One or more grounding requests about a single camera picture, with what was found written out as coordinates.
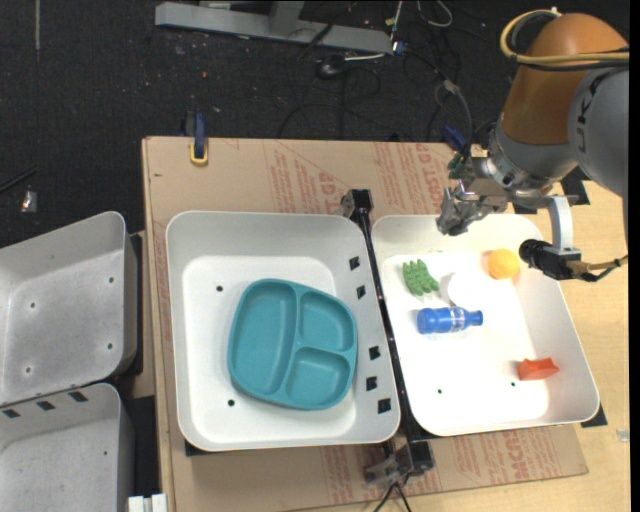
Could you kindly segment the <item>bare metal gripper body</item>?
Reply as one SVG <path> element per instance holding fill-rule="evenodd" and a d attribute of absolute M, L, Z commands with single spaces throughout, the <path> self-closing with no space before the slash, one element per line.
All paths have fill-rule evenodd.
<path fill-rule="evenodd" d="M 511 163 L 506 157 L 454 157 L 448 164 L 455 181 L 452 199 L 478 210 L 504 210 L 508 203 L 536 209 L 549 192 L 549 181 Z"/>

